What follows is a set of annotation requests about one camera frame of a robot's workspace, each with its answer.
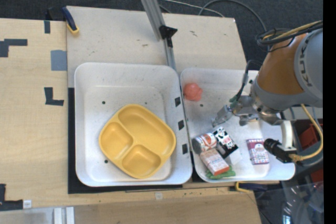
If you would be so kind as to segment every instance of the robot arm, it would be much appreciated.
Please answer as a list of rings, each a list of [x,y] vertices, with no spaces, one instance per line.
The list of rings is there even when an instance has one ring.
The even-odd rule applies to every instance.
[[[291,31],[272,30],[258,37],[258,43],[271,46],[250,94],[242,95],[247,83],[248,65],[242,87],[212,121],[213,127],[240,117],[239,124],[264,120],[271,125],[281,125],[282,144],[266,139],[264,146],[286,163],[299,161],[294,157],[292,128],[287,120],[277,115],[294,105],[323,107],[323,22],[316,22]]]

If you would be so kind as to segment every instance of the white plastic tray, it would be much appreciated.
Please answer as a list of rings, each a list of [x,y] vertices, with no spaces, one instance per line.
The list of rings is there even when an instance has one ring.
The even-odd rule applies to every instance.
[[[171,157],[157,173],[146,179],[135,179],[124,173],[107,161],[99,147],[98,137],[104,125],[130,103],[149,109],[176,136],[176,148]],[[85,185],[179,185],[191,177],[180,82],[172,68],[124,63],[81,64],[75,71],[75,118],[76,173]]]
[[[193,154],[196,172],[201,179],[207,182],[288,180],[295,173],[295,165],[293,163],[283,164],[273,155],[269,154],[269,164],[252,165],[246,144],[246,140],[252,138],[273,138],[281,141],[282,135],[279,126],[271,126],[263,121],[240,126],[239,117],[234,116],[229,121],[215,128],[212,127],[211,122],[217,112],[225,104],[229,104],[229,99],[240,89],[243,74],[243,70],[203,68],[187,68],[181,73],[182,89],[187,83],[192,82],[197,83],[203,89],[200,101],[184,100],[190,140],[203,133],[212,132],[219,126],[222,126],[238,145],[243,158],[233,166],[236,176],[214,180],[205,176],[206,166],[197,154]],[[256,75],[257,71],[249,72],[250,79],[254,79]],[[243,94],[249,94],[249,91],[250,85],[248,84],[245,86]]]

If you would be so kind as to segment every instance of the yellow divided plate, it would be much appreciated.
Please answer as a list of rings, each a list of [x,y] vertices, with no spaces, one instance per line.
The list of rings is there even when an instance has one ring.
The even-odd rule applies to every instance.
[[[101,130],[99,146],[126,174],[144,179],[154,175],[172,155],[176,137],[154,113],[141,105],[129,104]]]

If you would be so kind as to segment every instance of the black clamp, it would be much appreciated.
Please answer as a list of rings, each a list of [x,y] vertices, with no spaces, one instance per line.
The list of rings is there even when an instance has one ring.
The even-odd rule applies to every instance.
[[[173,48],[172,36],[177,32],[177,29],[162,25],[159,27],[161,37],[167,40],[167,45]]]
[[[0,211],[21,210],[23,200],[5,201],[6,184],[0,184]]]

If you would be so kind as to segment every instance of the tin can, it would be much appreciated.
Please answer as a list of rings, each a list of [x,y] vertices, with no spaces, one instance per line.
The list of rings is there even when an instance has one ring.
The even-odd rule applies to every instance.
[[[191,143],[194,152],[196,154],[200,154],[215,148],[217,145],[217,139],[213,133],[206,133],[193,138]]]

